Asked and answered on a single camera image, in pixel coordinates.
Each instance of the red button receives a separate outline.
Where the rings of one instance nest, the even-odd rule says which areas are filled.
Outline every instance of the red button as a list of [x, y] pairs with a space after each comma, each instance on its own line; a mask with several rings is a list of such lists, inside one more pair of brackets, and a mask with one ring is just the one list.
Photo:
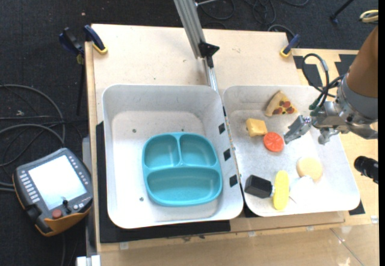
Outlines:
[[55, 209], [54, 211], [52, 211], [52, 218], [53, 219], [59, 219], [63, 216], [63, 213], [61, 212], [60, 209]]

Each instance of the pizza slice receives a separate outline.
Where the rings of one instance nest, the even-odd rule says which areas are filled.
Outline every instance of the pizza slice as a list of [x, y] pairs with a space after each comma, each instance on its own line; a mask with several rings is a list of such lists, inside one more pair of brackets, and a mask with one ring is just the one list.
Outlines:
[[293, 106], [292, 102], [282, 91], [278, 91], [274, 97], [270, 100], [265, 115], [282, 115], [293, 114], [297, 112], [297, 109]]

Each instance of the blue divided plate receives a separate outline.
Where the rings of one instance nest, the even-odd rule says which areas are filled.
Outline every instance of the blue divided plate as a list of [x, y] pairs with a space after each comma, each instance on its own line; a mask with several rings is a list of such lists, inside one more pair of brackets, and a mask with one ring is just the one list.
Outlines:
[[212, 143], [202, 135], [155, 135], [143, 147], [144, 182], [152, 200], [163, 206], [211, 202], [222, 191], [222, 172]]

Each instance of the controller screen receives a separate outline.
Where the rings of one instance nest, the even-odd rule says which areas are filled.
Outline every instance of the controller screen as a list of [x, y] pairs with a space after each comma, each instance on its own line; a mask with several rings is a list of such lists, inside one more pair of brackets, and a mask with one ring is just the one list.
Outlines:
[[29, 175], [49, 210], [87, 192], [65, 155], [31, 169]]

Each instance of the yellow cheese block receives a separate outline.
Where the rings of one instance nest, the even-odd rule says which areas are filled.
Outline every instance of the yellow cheese block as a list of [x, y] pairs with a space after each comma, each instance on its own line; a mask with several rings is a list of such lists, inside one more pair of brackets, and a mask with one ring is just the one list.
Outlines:
[[322, 176], [322, 164], [314, 157], [304, 157], [297, 161], [297, 172], [301, 177], [308, 175], [314, 181]]
[[289, 202], [289, 175], [286, 171], [281, 170], [276, 174], [274, 182], [273, 205], [278, 211], [286, 208]]
[[249, 136], [255, 137], [256, 135], [267, 134], [267, 127], [265, 121], [260, 119], [247, 119], [246, 126]]

